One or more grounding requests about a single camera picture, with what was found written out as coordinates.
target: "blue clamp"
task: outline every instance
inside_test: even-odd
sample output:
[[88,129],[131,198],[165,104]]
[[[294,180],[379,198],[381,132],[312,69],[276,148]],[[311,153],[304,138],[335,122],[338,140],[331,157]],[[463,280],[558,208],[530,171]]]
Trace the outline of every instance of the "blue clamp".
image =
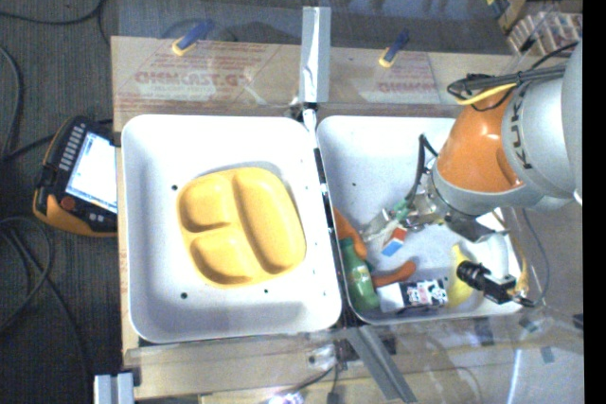
[[408,43],[408,29],[403,29],[402,32],[398,35],[398,39],[391,44],[391,46],[387,47],[383,52],[381,57],[379,58],[379,64],[382,67],[391,67],[393,63],[396,61],[396,55],[398,51],[404,47],[406,43]]
[[210,19],[201,22],[185,36],[172,43],[172,52],[174,52],[177,56],[183,56],[189,50],[194,48],[196,41],[204,39],[208,35],[208,32],[214,28],[215,24]]

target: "touchscreen display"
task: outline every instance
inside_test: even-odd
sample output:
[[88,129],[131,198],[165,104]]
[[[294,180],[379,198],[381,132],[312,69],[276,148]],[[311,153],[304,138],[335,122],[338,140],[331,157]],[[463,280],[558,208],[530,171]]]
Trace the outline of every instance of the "touchscreen display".
[[116,149],[88,132],[65,192],[117,214]]

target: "green bottle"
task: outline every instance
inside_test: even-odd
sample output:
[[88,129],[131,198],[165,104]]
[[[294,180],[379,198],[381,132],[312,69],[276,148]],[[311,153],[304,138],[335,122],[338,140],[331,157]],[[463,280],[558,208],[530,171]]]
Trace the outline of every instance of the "green bottle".
[[379,296],[372,286],[370,271],[366,263],[353,250],[353,239],[351,237],[340,239],[339,246],[345,266],[351,304],[357,311],[368,311],[378,307]]

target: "metal bracket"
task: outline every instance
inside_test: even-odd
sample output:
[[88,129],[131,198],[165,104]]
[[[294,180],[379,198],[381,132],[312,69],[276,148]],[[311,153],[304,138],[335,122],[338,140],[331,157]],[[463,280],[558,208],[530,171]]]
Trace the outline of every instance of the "metal bracket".
[[95,404],[134,404],[134,379],[130,372],[95,376]]
[[330,8],[303,8],[299,74],[300,103],[329,100]]
[[345,338],[362,359],[386,400],[417,402],[412,389],[370,325],[348,328],[345,330]]

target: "yellow divided plate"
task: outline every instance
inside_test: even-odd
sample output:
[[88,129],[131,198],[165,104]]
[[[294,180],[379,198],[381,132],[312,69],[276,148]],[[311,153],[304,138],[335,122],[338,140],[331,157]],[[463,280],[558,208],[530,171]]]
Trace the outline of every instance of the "yellow divided plate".
[[187,252],[209,284],[237,288],[294,269],[305,236],[284,183],[264,168],[214,172],[179,192],[177,213]]

